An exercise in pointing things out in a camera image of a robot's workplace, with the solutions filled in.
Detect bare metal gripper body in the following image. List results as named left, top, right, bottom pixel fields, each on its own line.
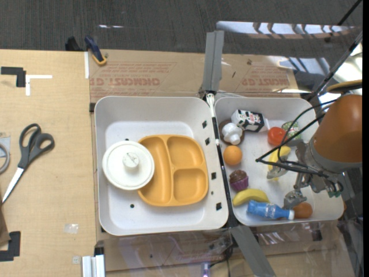
left=293, top=141, right=345, bottom=198

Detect orange fruit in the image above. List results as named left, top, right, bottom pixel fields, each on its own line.
left=292, top=201, right=314, bottom=220
left=223, top=144, right=243, bottom=167

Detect green packet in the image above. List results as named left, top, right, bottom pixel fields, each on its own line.
left=281, top=121, right=304, bottom=143

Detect orange divided plate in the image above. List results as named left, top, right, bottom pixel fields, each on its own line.
left=137, top=134, right=210, bottom=208

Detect grey handled scissors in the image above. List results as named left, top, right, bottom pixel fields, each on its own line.
left=1, top=123, right=56, bottom=204

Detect white and black milk carton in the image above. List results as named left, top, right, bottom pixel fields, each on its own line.
left=230, top=109, right=270, bottom=134

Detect red can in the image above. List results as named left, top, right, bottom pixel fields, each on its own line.
left=267, top=126, right=287, bottom=147

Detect grey tape roll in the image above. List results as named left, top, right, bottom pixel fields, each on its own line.
left=0, top=141, right=11, bottom=175

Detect purple and brown cupcake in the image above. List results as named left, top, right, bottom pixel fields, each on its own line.
left=228, top=169, right=250, bottom=192

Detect white round lidded pot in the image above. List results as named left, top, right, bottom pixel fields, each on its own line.
left=101, top=140, right=156, bottom=191

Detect brown cardboard board red print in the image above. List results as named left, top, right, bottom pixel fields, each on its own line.
left=88, top=49, right=347, bottom=272

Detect blue bottle white cap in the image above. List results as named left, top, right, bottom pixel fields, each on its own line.
left=246, top=199, right=296, bottom=222

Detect thin black and white rod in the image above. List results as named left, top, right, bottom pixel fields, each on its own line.
left=205, top=92, right=232, bottom=222

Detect yellow banana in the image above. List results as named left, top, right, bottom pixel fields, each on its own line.
left=268, top=145, right=292, bottom=181
left=232, top=188, right=270, bottom=207

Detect white plastic tray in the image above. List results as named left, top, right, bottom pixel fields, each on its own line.
left=94, top=96, right=229, bottom=237
left=214, top=96, right=345, bottom=227

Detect brown doughnut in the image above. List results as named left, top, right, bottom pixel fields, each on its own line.
left=218, top=119, right=246, bottom=147

